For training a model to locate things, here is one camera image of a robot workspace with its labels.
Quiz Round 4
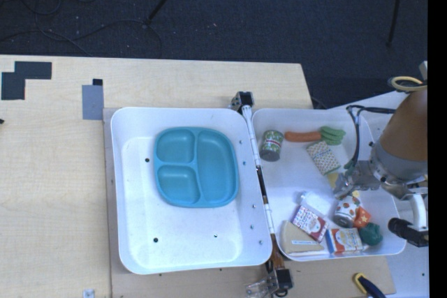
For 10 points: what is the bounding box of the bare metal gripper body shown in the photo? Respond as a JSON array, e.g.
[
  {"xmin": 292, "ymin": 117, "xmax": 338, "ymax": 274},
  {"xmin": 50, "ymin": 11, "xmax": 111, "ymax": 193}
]
[{"xmin": 347, "ymin": 160, "xmax": 429, "ymax": 202}]

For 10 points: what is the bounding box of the white can with orange spots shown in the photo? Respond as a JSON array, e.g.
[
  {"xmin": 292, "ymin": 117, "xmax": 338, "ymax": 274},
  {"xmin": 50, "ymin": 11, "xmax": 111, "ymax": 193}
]
[{"xmin": 332, "ymin": 194, "xmax": 362, "ymax": 229}]

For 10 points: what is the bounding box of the white dotted packet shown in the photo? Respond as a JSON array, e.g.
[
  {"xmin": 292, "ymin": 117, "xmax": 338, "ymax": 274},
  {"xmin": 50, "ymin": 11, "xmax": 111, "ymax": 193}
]
[{"xmin": 305, "ymin": 140, "xmax": 342, "ymax": 177}]

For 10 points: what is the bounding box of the orange cube with yellow star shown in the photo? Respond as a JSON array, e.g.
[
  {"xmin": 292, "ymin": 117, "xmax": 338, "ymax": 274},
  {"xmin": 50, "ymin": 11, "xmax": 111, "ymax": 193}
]
[{"xmin": 353, "ymin": 206, "xmax": 372, "ymax": 229}]

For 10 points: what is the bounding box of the white plastic tray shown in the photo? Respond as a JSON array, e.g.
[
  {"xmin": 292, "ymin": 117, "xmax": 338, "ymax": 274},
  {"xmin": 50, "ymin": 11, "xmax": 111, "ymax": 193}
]
[
  {"xmin": 110, "ymin": 106, "xmax": 273, "ymax": 276},
  {"xmin": 251, "ymin": 107, "xmax": 408, "ymax": 262}
]

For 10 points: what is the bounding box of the red and white carton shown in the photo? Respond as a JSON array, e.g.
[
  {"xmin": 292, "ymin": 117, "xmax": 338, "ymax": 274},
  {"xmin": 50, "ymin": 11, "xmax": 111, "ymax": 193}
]
[{"xmin": 291, "ymin": 204, "xmax": 330, "ymax": 243}]

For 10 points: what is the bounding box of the blue and white carton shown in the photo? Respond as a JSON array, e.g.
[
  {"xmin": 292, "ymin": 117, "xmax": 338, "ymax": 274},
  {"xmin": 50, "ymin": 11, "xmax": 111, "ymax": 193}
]
[{"xmin": 325, "ymin": 227, "xmax": 365, "ymax": 255}]

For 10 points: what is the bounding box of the green broccoli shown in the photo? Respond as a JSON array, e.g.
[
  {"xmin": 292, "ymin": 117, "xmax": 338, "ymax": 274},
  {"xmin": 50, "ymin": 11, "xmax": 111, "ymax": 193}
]
[{"xmin": 358, "ymin": 222, "xmax": 384, "ymax": 246}]

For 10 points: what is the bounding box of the orange carrot with green top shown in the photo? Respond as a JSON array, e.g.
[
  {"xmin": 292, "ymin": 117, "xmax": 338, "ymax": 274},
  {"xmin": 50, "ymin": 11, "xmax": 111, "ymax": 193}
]
[{"xmin": 284, "ymin": 125, "xmax": 347, "ymax": 147}]

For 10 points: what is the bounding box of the tan pizza slice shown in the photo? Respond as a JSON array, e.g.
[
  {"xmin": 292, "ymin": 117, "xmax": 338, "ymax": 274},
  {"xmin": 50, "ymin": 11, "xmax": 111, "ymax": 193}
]
[{"xmin": 279, "ymin": 220, "xmax": 326, "ymax": 258}]

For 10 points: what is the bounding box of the green can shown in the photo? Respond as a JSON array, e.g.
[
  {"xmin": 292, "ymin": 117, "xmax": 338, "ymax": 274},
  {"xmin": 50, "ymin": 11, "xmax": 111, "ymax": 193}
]
[{"xmin": 258, "ymin": 129, "xmax": 285, "ymax": 163}]

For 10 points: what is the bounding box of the thin black and white rod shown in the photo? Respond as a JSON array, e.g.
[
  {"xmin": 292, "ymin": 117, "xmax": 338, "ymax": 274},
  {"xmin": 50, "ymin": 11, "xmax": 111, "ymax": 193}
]
[{"xmin": 241, "ymin": 104, "xmax": 281, "ymax": 270}]

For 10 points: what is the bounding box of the blue divided plate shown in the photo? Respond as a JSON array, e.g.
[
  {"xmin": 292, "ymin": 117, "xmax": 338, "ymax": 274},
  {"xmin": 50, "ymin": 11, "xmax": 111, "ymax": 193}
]
[{"xmin": 153, "ymin": 126, "xmax": 240, "ymax": 209}]

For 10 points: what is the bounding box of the black cylinder on white bracket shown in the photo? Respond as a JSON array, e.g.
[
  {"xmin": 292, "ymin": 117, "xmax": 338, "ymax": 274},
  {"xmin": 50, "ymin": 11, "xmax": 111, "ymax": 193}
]
[{"xmin": 388, "ymin": 187, "xmax": 429, "ymax": 248}]

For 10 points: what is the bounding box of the black block with thin wires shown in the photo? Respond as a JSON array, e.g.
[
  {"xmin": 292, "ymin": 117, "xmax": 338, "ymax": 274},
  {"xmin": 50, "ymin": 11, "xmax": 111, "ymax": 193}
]
[
  {"xmin": 274, "ymin": 267, "xmax": 294, "ymax": 291},
  {"xmin": 229, "ymin": 91, "xmax": 256, "ymax": 113}
]

